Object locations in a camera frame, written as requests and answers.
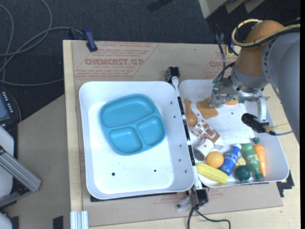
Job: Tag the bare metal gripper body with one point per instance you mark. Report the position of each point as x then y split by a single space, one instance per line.
245 93

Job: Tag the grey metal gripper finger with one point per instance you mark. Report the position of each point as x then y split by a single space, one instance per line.
221 101
213 101

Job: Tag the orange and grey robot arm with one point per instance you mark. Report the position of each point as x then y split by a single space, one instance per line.
281 63

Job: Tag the orange round toy piece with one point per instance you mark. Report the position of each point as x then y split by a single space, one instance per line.
232 102

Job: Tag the orange flat toy slice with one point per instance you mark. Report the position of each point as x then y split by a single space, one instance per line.
207 111

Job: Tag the brown toy chicken drumstick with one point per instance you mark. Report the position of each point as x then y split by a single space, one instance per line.
191 118

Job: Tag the white plastic tray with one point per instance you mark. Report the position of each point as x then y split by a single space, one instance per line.
233 128
133 173

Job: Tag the white and orange carton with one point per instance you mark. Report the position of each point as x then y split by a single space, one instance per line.
205 130

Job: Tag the thin black and white rod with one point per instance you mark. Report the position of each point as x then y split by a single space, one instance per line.
183 114

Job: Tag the orange toy ball fruit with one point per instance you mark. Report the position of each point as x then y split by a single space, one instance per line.
214 159

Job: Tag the blue toy bottle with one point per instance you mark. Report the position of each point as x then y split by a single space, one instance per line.
230 161

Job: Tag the small yellow toy piece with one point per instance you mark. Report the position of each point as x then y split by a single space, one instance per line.
241 161

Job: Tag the green toy bottle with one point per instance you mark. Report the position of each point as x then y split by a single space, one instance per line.
251 159

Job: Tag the orange toy carrot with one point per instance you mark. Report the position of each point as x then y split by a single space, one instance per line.
261 156

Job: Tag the yellow toy corn cob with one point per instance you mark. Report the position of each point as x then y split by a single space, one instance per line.
212 173

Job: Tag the green toy broccoli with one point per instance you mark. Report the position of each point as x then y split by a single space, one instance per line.
243 173

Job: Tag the blue divided plate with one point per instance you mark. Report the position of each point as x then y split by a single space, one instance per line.
132 124

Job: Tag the brown cardboard board red print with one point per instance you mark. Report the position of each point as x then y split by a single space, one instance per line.
133 63

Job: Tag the black cylinder on white bracket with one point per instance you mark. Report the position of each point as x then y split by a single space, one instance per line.
252 121

